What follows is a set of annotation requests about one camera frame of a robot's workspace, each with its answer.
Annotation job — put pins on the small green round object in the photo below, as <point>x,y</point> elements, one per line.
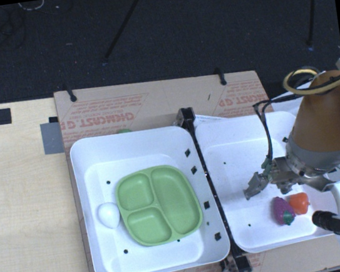
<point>123,131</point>

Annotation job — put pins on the thin black rod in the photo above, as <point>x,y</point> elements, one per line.
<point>210,186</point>

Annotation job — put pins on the green divided plate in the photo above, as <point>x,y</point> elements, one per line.
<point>158,203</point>

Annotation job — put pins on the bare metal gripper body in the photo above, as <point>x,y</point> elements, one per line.
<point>284,170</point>

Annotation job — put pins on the brown cardboard board red print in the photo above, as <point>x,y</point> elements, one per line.
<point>158,102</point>

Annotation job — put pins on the white egg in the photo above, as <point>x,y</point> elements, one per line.
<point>109,214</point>

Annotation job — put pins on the orange toy pepper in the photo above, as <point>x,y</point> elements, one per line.
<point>299,203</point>

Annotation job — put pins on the white paper sheet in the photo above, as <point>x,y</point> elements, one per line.
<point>208,118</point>

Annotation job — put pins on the purple toy eggplant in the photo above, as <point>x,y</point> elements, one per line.
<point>281,209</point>

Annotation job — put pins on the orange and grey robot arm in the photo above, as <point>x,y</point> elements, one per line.
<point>320,122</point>

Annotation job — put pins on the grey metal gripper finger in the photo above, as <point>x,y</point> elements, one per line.
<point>287,188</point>
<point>254,184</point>

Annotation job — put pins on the black cylinder on white bracket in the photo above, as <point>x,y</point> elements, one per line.
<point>331,222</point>

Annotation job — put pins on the white plastic tray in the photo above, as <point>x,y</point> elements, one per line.
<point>163,260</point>
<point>254,236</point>

